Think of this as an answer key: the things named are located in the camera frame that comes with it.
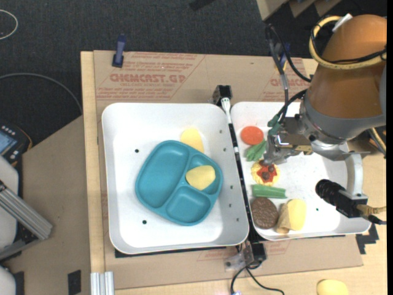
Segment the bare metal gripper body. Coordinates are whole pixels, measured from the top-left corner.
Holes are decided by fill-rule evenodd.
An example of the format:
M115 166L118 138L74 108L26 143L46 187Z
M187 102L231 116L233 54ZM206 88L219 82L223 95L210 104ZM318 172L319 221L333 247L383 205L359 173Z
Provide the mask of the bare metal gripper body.
M273 156L296 156L301 153L321 156L347 156L346 139L342 137L342 120L329 116L286 117L272 134Z

